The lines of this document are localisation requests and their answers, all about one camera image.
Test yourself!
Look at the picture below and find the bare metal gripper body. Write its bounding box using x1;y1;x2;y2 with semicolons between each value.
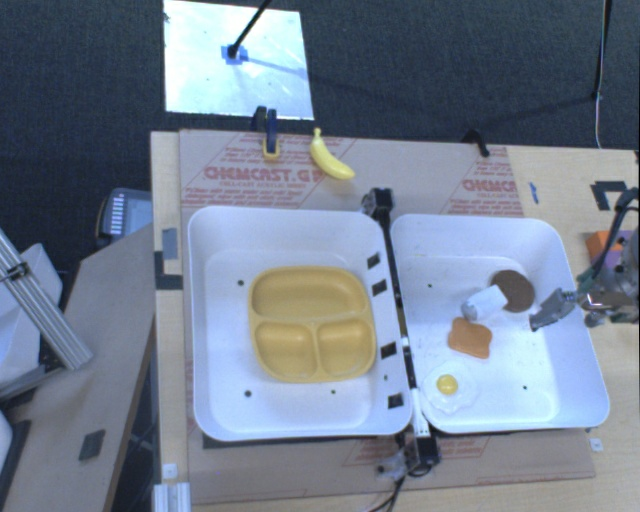
574;265;640;326

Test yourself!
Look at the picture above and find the brown round biscuit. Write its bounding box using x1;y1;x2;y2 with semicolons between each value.
488;269;537;315

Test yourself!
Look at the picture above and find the white cylinder bottle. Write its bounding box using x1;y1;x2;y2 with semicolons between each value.
460;285;511;323

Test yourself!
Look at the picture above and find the white plastic tray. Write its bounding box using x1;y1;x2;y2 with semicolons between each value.
389;213;612;436
186;204;415;443

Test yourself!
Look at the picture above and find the orange bread slice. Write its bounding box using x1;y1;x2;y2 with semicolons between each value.
446;316;494;361

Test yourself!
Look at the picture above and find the white and yellow fried egg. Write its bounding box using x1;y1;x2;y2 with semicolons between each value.
421;360;481;417

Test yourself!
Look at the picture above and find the thin black and white rod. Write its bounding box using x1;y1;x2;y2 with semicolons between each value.
378;212;427;437

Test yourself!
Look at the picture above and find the brown cardboard board red print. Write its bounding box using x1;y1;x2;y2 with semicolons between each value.
178;128;598;507

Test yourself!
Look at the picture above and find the yellow divided plate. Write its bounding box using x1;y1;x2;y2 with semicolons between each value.
247;265;378;385

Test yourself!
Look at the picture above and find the yellow banana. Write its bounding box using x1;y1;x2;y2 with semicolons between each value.
308;126;357;182

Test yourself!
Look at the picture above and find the black block with thin wires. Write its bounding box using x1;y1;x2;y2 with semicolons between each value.
398;431;443;477
360;186;397;220

